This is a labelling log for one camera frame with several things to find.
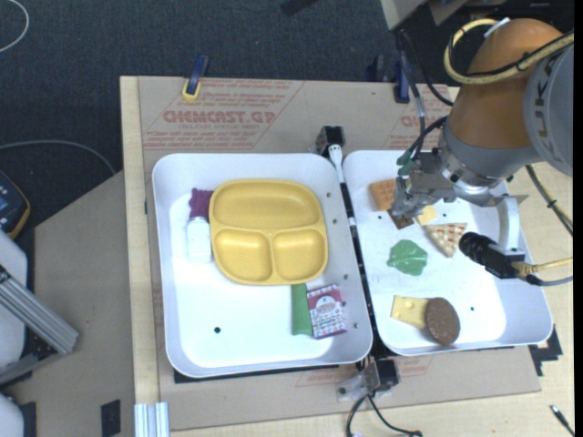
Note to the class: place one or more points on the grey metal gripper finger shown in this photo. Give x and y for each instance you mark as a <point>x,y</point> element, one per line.
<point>415,208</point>
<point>398,203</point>

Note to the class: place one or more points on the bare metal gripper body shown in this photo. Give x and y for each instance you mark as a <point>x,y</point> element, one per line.
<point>437,182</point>

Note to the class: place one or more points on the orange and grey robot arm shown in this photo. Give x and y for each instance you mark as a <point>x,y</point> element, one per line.
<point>492,107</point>

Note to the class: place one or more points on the small pale yellow piece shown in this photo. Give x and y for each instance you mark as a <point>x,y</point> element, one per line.
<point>428,216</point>

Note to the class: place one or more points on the brown square biscuit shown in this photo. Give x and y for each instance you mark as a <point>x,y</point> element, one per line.
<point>402,222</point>

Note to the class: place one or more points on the orange waffle biscuit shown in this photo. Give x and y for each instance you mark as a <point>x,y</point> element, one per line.
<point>380,195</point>

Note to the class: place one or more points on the pizza slice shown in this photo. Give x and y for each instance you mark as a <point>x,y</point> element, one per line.
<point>444,236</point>

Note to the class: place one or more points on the green lettuce leaf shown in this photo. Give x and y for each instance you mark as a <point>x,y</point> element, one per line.
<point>406,257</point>

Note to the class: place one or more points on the thin black and white rod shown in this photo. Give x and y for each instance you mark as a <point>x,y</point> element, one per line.
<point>360,262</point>

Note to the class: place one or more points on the yellow cheese slice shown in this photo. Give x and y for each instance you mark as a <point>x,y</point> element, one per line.
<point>407,310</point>

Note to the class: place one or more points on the white plastic tray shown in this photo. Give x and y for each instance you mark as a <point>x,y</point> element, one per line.
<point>478,298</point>
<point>255,326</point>

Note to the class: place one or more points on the brown round patty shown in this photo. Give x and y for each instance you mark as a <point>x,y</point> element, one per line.
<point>442,321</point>

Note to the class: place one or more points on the pink printed carton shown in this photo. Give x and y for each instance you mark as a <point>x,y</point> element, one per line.
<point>327,311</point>

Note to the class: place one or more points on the yellow divided plate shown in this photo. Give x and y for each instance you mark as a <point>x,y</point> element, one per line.
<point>266,226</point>

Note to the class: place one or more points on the green stick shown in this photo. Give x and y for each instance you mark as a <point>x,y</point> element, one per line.
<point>300,310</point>

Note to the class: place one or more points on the brown cardboard board red print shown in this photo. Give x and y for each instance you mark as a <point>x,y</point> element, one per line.
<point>237,116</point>

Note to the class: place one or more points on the white bottle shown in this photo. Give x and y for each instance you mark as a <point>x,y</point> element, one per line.
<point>198,239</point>

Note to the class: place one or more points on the black pen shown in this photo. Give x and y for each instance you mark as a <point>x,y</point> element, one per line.
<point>562,419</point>

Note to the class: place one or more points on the black cylinder on white bracket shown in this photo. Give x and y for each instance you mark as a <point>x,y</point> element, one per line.
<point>485,251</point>

